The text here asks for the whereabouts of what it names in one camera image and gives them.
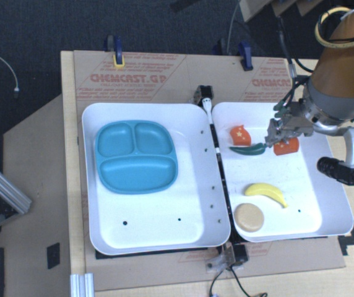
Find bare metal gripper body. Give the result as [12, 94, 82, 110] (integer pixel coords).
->
[267, 100, 351, 142]

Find orange pizza slice yellow stars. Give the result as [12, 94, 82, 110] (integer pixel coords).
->
[229, 124, 253, 147]
[272, 137, 300, 157]

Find green chili pepper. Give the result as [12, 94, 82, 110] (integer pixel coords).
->
[228, 142, 268, 158]

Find white plastic tray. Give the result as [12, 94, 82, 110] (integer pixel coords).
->
[81, 102, 232, 256]
[210, 101, 354, 243]

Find yellow banana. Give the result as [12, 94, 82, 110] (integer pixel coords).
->
[244, 183, 289, 210]

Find thin black and white rod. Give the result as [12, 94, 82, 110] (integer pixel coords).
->
[202, 97, 235, 248]

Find tan round biscuit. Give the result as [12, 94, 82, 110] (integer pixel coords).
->
[234, 202, 265, 233]

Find brown cardboard board red print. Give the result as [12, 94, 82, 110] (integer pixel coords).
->
[72, 49, 347, 292]

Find blue divided plate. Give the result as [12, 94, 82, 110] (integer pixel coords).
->
[95, 120, 178, 195]

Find black cylinder on white bracket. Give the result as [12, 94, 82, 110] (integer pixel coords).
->
[316, 127, 354, 187]

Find black block with thin wires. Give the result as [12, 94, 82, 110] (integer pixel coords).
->
[205, 243, 249, 272]
[194, 85, 214, 105]

